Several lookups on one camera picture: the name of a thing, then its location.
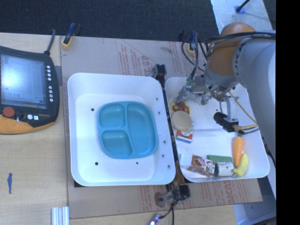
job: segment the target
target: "cardboard sheet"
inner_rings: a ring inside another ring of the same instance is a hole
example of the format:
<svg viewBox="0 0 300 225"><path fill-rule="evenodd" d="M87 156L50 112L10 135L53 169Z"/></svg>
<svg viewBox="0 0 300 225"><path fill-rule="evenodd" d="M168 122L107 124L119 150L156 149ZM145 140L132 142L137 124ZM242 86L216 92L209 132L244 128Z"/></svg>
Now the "cardboard sheet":
<svg viewBox="0 0 300 225"><path fill-rule="evenodd" d="M166 80L187 77L193 65L184 57L181 42L73 37L68 48L60 49L70 218L169 210L157 206L154 199L156 193L167 192L164 185L82 187L75 183L70 168L67 82L78 72L148 76L155 64L165 64ZM199 56L201 66L204 58ZM189 188L191 196L175 209L262 201L257 179L189 183Z"/></svg>

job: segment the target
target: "red button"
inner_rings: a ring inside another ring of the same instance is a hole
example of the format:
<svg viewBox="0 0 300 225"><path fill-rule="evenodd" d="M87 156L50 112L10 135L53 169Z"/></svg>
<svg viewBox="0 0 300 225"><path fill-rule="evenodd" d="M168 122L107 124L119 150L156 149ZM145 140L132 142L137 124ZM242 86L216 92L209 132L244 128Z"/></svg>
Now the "red button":
<svg viewBox="0 0 300 225"><path fill-rule="evenodd" d="M11 118L12 116L14 116L14 114L15 114L15 110L12 107L5 107L2 111L3 117L6 118Z"/></svg>

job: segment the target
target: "toy carrot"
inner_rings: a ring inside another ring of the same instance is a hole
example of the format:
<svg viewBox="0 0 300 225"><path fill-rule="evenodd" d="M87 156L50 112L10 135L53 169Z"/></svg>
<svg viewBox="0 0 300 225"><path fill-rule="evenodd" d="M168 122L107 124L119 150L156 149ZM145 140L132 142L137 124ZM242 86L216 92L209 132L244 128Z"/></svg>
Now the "toy carrot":
<svg viewBox="0 0 300 225"><path fill-rule="evenodd" d="M234 138L233 145L232 145L232 158L235 167L237 167L240 163L240 158L242 156L243 148L244 148L244 139L241 137L241 135L239 135Z"/></svg>

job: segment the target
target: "blue bowl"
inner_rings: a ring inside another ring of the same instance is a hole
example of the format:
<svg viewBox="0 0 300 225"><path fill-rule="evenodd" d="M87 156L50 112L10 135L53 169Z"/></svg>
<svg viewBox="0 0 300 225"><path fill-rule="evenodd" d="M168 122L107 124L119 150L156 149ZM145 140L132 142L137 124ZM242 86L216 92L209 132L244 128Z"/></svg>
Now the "blue bowl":
<svg viewBox="0 0 300 225"><path fill-rule="evenodd" d="M153 115L139 102L103 105L98 111L98 132L103 150L112 158L146 157L158 146Z"/></svg>

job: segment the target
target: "yellow banana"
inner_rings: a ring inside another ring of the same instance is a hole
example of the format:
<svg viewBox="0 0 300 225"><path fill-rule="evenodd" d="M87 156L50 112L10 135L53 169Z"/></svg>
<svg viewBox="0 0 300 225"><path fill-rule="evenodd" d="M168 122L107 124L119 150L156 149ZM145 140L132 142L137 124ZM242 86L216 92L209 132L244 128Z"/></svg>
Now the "yellow banana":
<svg viewBox="0 0 300 225"><path fill-rule="evenodd" d="M248 168L248 155L246 153L243 153L240 158L240 163L237 168L233 170L235 175L238 177L244 176Z"/></svg>

